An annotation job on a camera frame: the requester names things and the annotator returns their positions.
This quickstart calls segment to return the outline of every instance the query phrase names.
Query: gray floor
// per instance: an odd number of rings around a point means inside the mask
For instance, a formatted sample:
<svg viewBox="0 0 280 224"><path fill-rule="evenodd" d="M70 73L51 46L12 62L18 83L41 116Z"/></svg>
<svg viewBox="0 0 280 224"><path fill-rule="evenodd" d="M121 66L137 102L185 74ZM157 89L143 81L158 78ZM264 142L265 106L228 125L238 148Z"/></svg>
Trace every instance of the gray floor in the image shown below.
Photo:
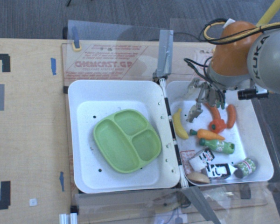
<svg viewBox="0 0 280 224"><path fill-rule="evenodd" d="M176 20L187 19L179 31L197 36L215 18L256 24L274 0L72 0L68 7L67 1L0 0L0 38L62 39L68 20L172 28ZM275 21L280 21L280 10L271 20ZM197 41L189 35L177 39ZM280 212L280 95L253 104L267 124L262 131L274 162L270 182Z"/></svg>

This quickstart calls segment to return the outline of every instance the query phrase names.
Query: orange carrot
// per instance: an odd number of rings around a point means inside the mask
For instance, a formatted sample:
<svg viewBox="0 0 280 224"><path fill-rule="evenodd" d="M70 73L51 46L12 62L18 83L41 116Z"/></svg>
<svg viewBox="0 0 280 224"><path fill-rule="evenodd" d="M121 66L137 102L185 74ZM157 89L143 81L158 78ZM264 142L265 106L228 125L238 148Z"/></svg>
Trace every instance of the orange carrot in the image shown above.
<svg viewBox="0 0 280 224"><path fill-rule="evenodd" d="M198 129L195 131L194 129L190 130L190 135L197 135L198 138L204 138L206 140L224 140L225 138L220 134L214 133L207 129Z"/></svg>
<svg viewBox="0 0 280 224"><path fill-rule="evenodd" d="M231 129L234 126L235 120L237 118L237 113L234 105L228 105L226 108L228 112L227 128Z"/></svg>
<svg viewBox="0 0 280 224"><path fill-rule="evenodd" d="M210 110L210 112L211 112L211 114L213 116L213 119L221 119L220 112L219 112L219 110L218 110L218 108L216 106L212 107L208 103L205 103L205 105Z"/></svg>

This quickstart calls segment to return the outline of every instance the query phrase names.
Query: banana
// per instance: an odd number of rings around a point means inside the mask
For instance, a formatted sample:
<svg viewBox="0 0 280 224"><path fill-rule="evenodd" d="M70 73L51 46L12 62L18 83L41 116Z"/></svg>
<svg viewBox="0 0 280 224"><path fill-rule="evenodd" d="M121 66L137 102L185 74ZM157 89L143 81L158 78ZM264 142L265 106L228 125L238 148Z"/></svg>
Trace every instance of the banana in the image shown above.
<svg viewBox="0 0 280 224"><path fill-rule="evenodd" d="M182 109L179 108L178 111L174 113L174 115L172 116L173 126L174 126L175 133L178 135L178 137L186 140L189 138L189 136L181 124L181 111Z"/></svg>

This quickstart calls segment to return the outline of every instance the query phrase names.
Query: white plastic tray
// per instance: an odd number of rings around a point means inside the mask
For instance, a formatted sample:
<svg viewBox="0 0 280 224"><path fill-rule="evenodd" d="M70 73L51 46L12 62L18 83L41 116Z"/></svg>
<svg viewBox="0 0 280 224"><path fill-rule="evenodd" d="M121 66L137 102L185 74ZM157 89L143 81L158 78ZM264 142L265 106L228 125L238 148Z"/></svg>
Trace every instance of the white plastic tray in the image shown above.
<svg viewBox="0 0 280 224"><path fill-rule="evenodd" d="M200 89L192 89L188 93L189 81L173 81L167 85L167 95L170 105L171 114L173 115L178 108L182 109L182 125L187 132L190 129L198 130L199 128L208 129L208 124L212 121L210 111L203 106L203 112L193 120L193 123L186 121L190 108L196 103ZM225 137L225 141L235 144L233 154L213 153L215 159L212 163L229 163L236 164L246 157L253 158L257 161L257 170L249 176L239 179L232 175L223 180L213 180L209 184L195 184L198 186L220 185L242 182L261 182L268 181L273 176L273 164L268 153L259 123L250 100L238 100L236 91L227 91L226 107L233 104L237 111L237 120L232 129L225 129L220 135ZM227 121L227 111L220 110L221 118ZM195 153L202 150L203 147L198 144L196 136L190 136L189 139L183 140L177 137L178 146L181 151L194 150Z"/></svg>
<svg viewBox="0 0 280 224"><path fill-rule="evenodd" d="M78 80L69 86L69 107L74 160L74 180L84 193L171 188L180 180L164 96L151 81ZM123 109L135 109L158 133L162 150L135 172L115 171L93 138L101 119Z"/></svg>

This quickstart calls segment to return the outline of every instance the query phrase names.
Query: white square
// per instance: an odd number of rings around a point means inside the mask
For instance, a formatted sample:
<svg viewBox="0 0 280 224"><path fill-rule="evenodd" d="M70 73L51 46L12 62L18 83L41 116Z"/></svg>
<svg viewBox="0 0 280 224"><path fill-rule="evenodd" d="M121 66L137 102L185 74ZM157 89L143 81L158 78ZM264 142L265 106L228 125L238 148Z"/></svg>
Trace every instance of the white square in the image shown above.
<svg viewBox="0 0 280 224"><path fill-rule="evenodd" d="M33 206L36 206L36 205L37 205L37 199L36 198L33 198L33 199L29 200L29 206L30 207L33 207Z"/></svg>

